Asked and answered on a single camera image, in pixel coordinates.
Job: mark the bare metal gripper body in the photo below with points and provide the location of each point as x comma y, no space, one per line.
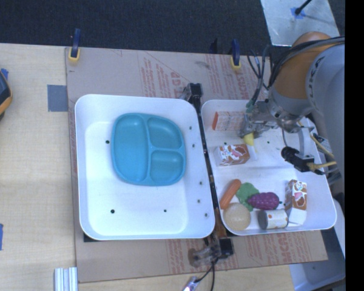
270,118

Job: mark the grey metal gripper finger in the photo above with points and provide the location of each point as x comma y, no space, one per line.
243,132
256,132

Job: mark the clear bottle with yellow cap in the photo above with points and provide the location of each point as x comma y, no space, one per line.
249,139

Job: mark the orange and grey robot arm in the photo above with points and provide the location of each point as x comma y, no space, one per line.
315,80

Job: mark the orange and white striped carton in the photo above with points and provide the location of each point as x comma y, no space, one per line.
226,120

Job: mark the orange and white printed carton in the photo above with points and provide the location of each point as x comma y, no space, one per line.
232,155
297,200

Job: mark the white plastic tray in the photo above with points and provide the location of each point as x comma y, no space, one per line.
139,211
270,171

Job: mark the thin black and white rod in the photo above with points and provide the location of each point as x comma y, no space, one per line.
208,168

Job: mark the green broccoli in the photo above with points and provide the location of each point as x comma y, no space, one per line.
245,192

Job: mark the orange carrot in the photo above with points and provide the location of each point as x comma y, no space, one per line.
230,194

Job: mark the purple grapes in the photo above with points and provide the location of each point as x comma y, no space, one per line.
263,201

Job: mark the beige round biscuit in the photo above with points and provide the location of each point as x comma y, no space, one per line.
237,216

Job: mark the white and orange small can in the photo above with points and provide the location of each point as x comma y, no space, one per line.
274,219

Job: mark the blue divided plate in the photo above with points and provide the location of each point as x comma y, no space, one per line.
130,150

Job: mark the brown cardboard board, red print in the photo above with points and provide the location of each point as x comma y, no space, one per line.
115,71

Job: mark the black cylinder on white bracket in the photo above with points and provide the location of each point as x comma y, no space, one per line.
301,161

